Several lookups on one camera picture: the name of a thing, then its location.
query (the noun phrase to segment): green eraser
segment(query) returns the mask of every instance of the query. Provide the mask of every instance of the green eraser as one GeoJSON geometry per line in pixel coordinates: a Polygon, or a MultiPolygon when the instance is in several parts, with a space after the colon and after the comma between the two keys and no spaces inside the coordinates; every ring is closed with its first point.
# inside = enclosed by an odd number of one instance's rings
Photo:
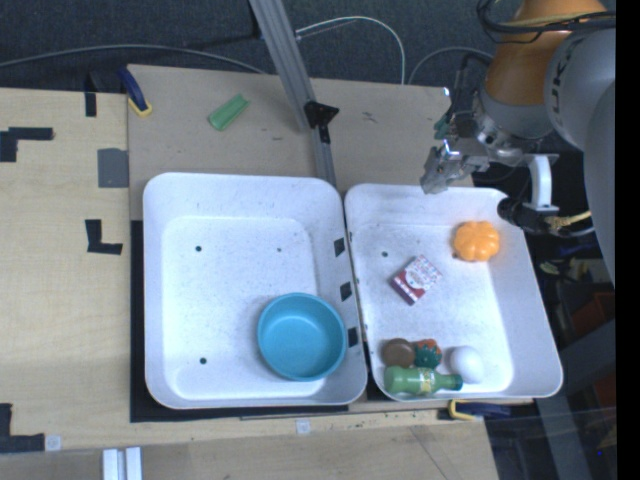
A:
{"type": "Polygon", "coordinates": [[[436,140],[444,139],[445,135],[449,133],[449,121],[447,114],[444,114],[440,119],[438,119],[438,122],[433,125],[433,129],[436,131],[436,140]]]}
{"type": "Polygon", "coordinates": [[[216,130],[222,131],[248,106],[249,102],[244,99],[242,94],[236,94],[209,115],[209,122],[216,130]]]}

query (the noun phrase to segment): toy food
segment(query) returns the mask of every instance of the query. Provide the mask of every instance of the toy food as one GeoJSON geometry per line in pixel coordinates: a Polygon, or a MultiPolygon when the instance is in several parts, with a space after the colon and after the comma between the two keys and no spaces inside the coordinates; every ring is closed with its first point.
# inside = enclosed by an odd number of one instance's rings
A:
{"type": "Polygon", "coordinates": [[[434,339],[416,341],[413,344],[415,350],[414,364],[423,368],[435,368],[442,360],[442,350],[434,339]]]}
{"type": "Polygon", "coordinates": [[[463,260],[487,261],[500,250],[500,235],[486,220],[468,221],[456,230],[453,248],[463,260]]]}
{"type": "Polygon", "coordinates": [[[460,391],[462,386],[460,375],[438,373],[432,368],[387,366],[384,370],[384,387],[389,393],[429,395],[440,389],[460,391]]]}
{"type": "Polygon", "coordinates": [[[441,277],[438,269],[421,254],[393,277],[391,286],[408,304],[414,304],[441,277]]]}
{"type": "Polygon", "coordinates": [[[456,347],[449,358],[451,369],[464,382],[478,384],[484,377],[484,365],[478,351],[468,345],[456,347]]]}
{"type": "Polygon", "coordinates": [[[387,366],[402,366],[409,368],[416,358],[413,345],[404,338],[394,338],[387,341],[382,348],[382,361],[387,366]]]}

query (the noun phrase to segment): white bracket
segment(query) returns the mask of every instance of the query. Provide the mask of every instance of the white bracket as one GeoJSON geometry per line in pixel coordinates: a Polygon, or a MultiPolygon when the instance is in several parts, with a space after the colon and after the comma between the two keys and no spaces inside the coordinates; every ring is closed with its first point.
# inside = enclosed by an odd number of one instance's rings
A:
{"type": "Polygon", "coordinates": [[[557,211],[551,204],[553,182],[551,179],[551,161],[547,155],[526,155],[525,161],[531,172],[531,202],[525,206],[537,211],[557,211]]]}
{"type": "Polygon", "coordinates": [[[102,480],[142,480],[140,447],[103,450],[102,480]]]}

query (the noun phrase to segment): white cable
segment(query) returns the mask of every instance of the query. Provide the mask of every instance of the white cable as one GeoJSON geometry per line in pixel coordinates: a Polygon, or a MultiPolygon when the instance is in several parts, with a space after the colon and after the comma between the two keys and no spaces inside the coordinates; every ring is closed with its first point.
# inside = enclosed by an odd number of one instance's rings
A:
{"type": "Polygon", "coordinates": [[[478,50],[476,48],[469,48],[467,46],[449,46],[447,48],[440,48],[439,50],[436,50],[435,52],[430,53],[429,55],[427,55],[426,57],[424,57],[420,62],[418,62],[418,64],[416,64],[416,67],[413,68],[413,71],[411,72],[411,75],[409,76],[409,79],[407,80],[408,84],[411,84],[413,82],[413,77],[416,76],[416,72],[418,71],[418,69],[420,69],[420,67],[427,61],[431,60],[432,58],[441,55],[443,53],[448,53],[448,52],[468,52],[468,53],[475,53],[477,55],[481,55],[483,57],[486,57],[489,60],[493,60],[493,55],[490,55],[486,52],[483,52],[482,50],[478,50]]]}
{"type": "Polygon", "coordinates": [[[64,57],[67,55],[77,55],[82,53],[92,53],[92,52],[103,52],[110,50],[157,50],[164,52],[172,52],[172,53],[180,53],[180,54],[188,54],[195,55],[198,57],[205,57],[208,59],[218,60],[220,62],[227,62],[229,64],[233,64],[239,67],[242,67],[248,71],[253,71],[254,73],[266,74],[261,69],[258,69],[249,64],[245,64],[244,62],[240,62],[235,59],[230,59],[228,57],[223,57],[222,55],[216,55],[214,53],[201,52],[199,50],[191,50],[189,48],[177,48],[173,46],[163,46],[163,45],[155,45],[155,44],[109,44],[103,46],[87,46],[84,48],[74,48],[71,50],[62,50],[51,53],[43,53],[41,55],[33,55],[31,57],[24,57],[22,59],[15,59],[0,62],[1,68],[8,68],[10,66],[16,66],[18,64],[26,64],[29,62],[36,62],[40,60],[53,59],[57,57],[64,57]]]}
{"type": "MultiPolygon", "coordinates": [[[[323,28],[321,30],[316,30],[315,32],[309,32],[308,34],[304,35],[304,39],[306,39],[307,37],[315,36],[317,34],[324,34],[325,32],[329,32],[330,30],[335,30],[335,29],[340,28],[340,27],[346,27],[347,25],[353,25],[357,21],[358,20],[343,21],[341,23],[337,23],[337,24],[333,25],[332,27],[325,27],[325,28],[323,28]]],[[[301,41],[302,39],[303,39],[303,36],[296,35],[296,40],[301,41]]]]}
{"type": "MultiPolygon", "coordinates": [[[[400,56],[402,58],[402,62],[401,62],[401,73],[400,73],[400,83],[402,85],[404,85],[405,83],[405,65],[406,65],[406,60],[405,60],[405,54],[404,54],[404,46],[402,45],[402,41],[400,40],[400,37],[398,36],[398,34],[396,34],[396,32],[386,23],[383,23],[380,20],[376,20],[375,18],[369,18],[367,16],[343,16],[341,18],[333,18],[330,20],[326,20],[326,21],[321,21],[320,23],[314,23],[313,25],[309,25],[307,27],[303,27],[303,28],[299,28],[298,30],[296,30],[296,39],[297,40],[301,40],[304,38],[304,32],[307,32],[309,30],[313,30],[316,28],[320,28],[320,27],[324,27],[326,25],[331,25],[332,23],[339,23],[339,22],[350,22],[350,21],[355,21],[355,20],[361,20],[361,21],[370,21],[372,23],[376,23],[378,25],[380,25],[381,27],[384,27],[387,31],[389,31],[393,37],[395,38],[395,40],[398,43],[398,46],[400,47],[400,56]]],[[[322,30],[321,32],[326,32],[329,30],[333,30],[336,27],[331,27],[328,28],[326,30],[322,30]]]]}

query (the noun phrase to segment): toy bottle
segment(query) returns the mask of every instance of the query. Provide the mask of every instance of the toy bottle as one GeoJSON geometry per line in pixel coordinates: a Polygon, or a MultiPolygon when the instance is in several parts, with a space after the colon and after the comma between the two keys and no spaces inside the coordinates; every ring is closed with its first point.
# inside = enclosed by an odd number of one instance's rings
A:
{"type": "Polygon", "coordinates": [[[384,372],[384,387],[389,393],[428,395],[440,389],[460,391],[462,377],[442,374],[432,368],[389,366],[384,372]]]}

